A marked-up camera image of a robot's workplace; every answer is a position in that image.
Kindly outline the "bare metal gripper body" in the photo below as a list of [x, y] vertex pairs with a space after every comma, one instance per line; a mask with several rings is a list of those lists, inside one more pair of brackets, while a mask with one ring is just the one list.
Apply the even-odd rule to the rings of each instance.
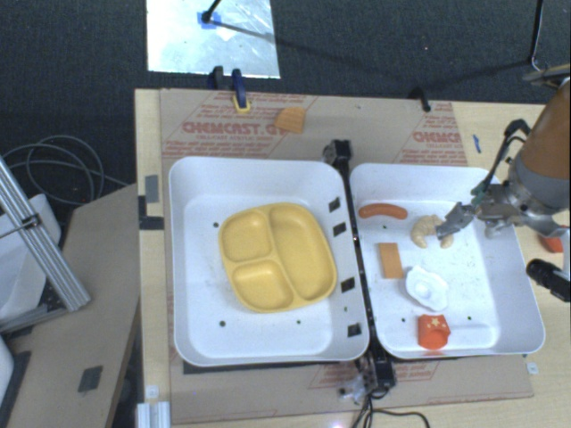
[[518, 184], [475, 187], [471, 194], [476, 218], [485, 223], [485, 235], [494, 238], [505, 228], [527, 226], [544, 237], [561, 237], [566, 229], [553, 216], [563, 210], [537, 199]]

